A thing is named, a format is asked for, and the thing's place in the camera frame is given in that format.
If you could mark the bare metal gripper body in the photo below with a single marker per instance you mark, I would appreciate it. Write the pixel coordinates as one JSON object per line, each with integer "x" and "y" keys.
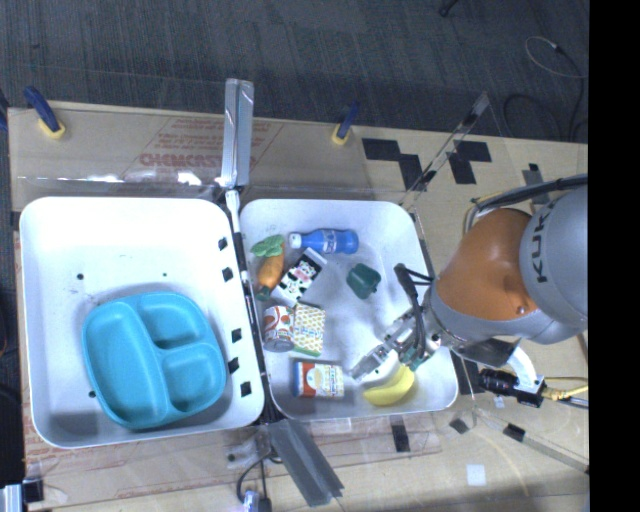
{"x": 406, "y": 336}

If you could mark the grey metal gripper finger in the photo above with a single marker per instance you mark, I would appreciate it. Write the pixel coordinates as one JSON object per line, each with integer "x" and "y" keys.
{"x": 366, "y": 366}

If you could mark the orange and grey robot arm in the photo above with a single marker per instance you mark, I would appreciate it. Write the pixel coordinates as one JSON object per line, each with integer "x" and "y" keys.
{"x": 505, "y": 270}

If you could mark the yellow banana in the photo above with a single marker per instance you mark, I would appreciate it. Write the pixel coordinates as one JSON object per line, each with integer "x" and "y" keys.
{"x": 390, "y": 392}

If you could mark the white plastic tray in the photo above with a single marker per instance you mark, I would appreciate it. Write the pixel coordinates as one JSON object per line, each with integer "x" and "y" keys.
{"x": 350, "y": 325}
{"x": 125, "y": 240}

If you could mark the orange and white carton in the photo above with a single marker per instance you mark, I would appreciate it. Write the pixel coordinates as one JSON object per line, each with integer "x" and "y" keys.
{"x": 320, "y": 380}

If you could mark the yellow patterned packet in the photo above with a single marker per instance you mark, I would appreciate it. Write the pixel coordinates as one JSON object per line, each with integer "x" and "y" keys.
{"x": 309, "y": 330}

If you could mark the orange and white can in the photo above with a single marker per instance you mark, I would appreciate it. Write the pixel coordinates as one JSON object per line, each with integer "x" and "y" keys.
{"x": 278, "y": 327}

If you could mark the white cow print carton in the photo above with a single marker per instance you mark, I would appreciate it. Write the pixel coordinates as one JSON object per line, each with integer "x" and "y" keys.
{"x": 299, "y": 277}

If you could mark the blue bottle with white cap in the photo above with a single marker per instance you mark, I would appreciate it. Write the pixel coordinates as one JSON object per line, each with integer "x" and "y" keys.
{"x": 330, "y": 241}

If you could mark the orange carrot with green top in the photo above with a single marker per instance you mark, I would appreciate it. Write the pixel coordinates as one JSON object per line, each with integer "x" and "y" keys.
{"x": 271, "y": 270}

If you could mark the blue divided plate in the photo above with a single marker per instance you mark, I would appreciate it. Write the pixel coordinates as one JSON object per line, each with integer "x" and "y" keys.
{"x": 150, "y": 360}

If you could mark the brown cardboard board, red print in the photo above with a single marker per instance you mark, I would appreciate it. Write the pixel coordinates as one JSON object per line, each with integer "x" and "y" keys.
{"x": 150, "y": 145}

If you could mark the black cylinder on white bracket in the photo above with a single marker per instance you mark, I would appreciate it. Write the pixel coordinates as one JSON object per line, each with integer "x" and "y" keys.
{"x": 500, "y": 382}

